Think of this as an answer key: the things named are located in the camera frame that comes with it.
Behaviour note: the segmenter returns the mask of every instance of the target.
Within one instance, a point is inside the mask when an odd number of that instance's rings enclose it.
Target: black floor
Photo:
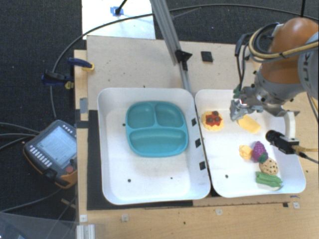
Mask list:
[[[180,15],[172,13],[180,40],[235,43],[242,33],[272,22],[285,22],[296,14],[302,0],[167,0],[168,7],[215,4]],[[319,0],[306,0],[305,15],[318,18]],[[64,48],[81,34],[81,0],[0,0],[0,122],[9,122],[35,130],[53,122],[49,88],[41,84],[44,70],[51,70]],[[157,38],[161,38],[156,26]],[[85,49],[85,42],[73,49]],[[56,72],[66,74],[70,67],[62,59]],[[54,88],[57,118],[75,123],[72,91]],[[1,134],[21,132],[0,127]],[[0,137],[0,146],[16,138]],[[41,177],[22,155],[21,142],[0,150],[0,210],[45,197],[58,188]],[[13,214],[56,219],[71,200],[75,188],[60,191],[46,201],[12,211]],[[73,220],[70,209],[62,217]]]

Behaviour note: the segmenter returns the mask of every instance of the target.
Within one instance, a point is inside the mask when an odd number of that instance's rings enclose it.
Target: white tray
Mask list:
[[[206,111],[217,110],[224,119],[225,126],[220,131],[209,131],[200,123],[215,191],[227,198],[302,192],[306,187],[306,179],[299,158],[283,154],[265,139],[266,132],[271,129],[285,132],[284,119],[267,112],[254,112],[249,116],[261,125],[261,129],[256,134],[249,133],[230,119],[232,96],[231,90],[201,90],[195,97],[199,118]],[[278,176],[283,181],[283,188],[278,191],[257,184],[255,172],[260,171],[258,163],[245,160],[239,155],[240,145],[252,148],[257,141],[264,144],[269,157],[278,164]]]
[[[165,101],[184,114],[189,143],[184,152],[171,157],[142,157],[126,138],[125,115],[137,102]],[[193,96],[183,89],[109,88],[98,96],[102,188],[116,205],[201,199],[210,192]]]

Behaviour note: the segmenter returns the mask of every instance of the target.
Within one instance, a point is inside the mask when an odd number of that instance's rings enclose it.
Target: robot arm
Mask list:
[[[251,56],[262,65],[254,84],[244,87],[239,99],[232,100],[232,120],[263,110],[284,116],[282,105],[304,91],[318,99],[318,24],[306,18],[294,18],[275,26],[268,51],[256,45],[267,27],[250,38]]]

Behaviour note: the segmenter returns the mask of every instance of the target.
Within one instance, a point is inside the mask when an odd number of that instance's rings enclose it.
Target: toy pizza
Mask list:
[[[205,112],[201,122],[208,130],[218,131],[224,127],[224,121],[218,111]]]

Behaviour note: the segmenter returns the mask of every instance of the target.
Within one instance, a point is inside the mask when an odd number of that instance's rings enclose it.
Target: blue divided plate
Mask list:
[[[188,145],[188,132],[181,110],[168,102],[140,102],[126,113],[126,134],[131,149],[147,157],[180,154]]]

